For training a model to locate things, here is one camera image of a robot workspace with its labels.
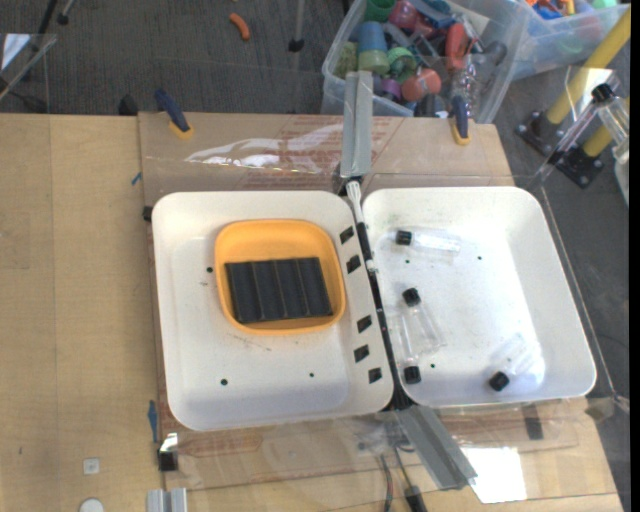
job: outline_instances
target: white tray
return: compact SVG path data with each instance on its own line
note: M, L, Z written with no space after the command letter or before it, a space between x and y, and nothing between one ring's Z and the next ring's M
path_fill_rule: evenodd
M300 219L332 238L342 268L362 253L350 208L327 192L186 192L165 196L152 226L169 406L193 430L379 411L393 382L363 264L344 271L347 309L324 331L252 336L224 317L213 265L217 233L249 219ZM372 324L358 332L357 321ZM355 361L354 350L369 355ZM370 383L378 371L381 378Z
M447 345L407 385L417 403L438 407L527 402L584 395L596 370L544 213L515 187L383 189L364 217L385 310L417 287ZM389 238L406 226L444 230L460 252L409 255ZM500 392L488 385L514 337L542 357Z

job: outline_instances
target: gray carpet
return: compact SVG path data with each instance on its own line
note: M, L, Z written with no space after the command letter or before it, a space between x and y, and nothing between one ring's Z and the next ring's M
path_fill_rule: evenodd
M301 73L292 69L287 51L296 5L295 0L78 0L68 26L53 20L50 31L59 41L19 91L46 95L48 77L50 111L65 114L113 115L125 94L141 109L155 110L158 87L185 110L317 113L320 70L343 19L342 3L306 2ZM0 33L35 32L45 6L44 0L0 0ZM232 11L250 23L250 42L242 42L229 22ZM610 68L628 94L629 44ZM531 111L549 106L562 76L560 70L512 83L498 111L494 122L516 175L534 174L543 159L515 128ZM24 105L7 98L0 111L24 111ZM608 151L603 162L603 171L585 190L559 173L551 175L545 190L608 368L608 373L600 368L594 396L613 387L629 398L629 211ZM631 510L629 415L616 408L598 427L625 510Z

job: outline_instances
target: storage bin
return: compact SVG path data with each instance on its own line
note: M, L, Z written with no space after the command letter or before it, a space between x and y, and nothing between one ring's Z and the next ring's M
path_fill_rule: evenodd
M482 0L456 0L448 4L452 13L467 15L485 46L494 41L502 42L507 46L507 54L497 67L490 87L479 98L473 116L477 123L491 123L512 80L520 40L528 21L523 15L527 12L525 7L529 7L519 2ZM356 0L353 3L322 65L324 75L322 114L341 115L343 113L345 81L336 76L335 71L343 46L363 20L365 7L365 0ZM445 59L440 60L444 68ZM413 110L401 104L376 96L373 101L373 115L411 117L414 113Z
M595 9L587 0L574 0L577 14L547 20L524 0L519 1L529 21L512 80L587 59L629 8L619 4Z

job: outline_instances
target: orange bowl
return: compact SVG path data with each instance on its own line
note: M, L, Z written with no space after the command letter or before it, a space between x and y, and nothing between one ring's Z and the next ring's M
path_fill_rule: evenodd
M242 324L233 314L231 288L226 263L318 258L327 288L332 314ZM311 222L293 219L260 219L228 224L218 234L214 247L215 274L222 311L238 329L258 335L285 335L317 332L335 324L346 309L340 260L331 237Z

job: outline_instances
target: orange handle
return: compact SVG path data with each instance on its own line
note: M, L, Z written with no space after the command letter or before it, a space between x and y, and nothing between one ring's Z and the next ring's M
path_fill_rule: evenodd
M247 22L244 21L239 14L231 13L231 15L229 16L229 21L231 23L233 23L236 27L238 27L238 30L240 31L240 35L242 36L242 39L244 41L248 41L249 40L249 26L247 25Z
M449 27L444 47L449 71L465 67L464 56L471 50L471 43L462 23L454 23Z

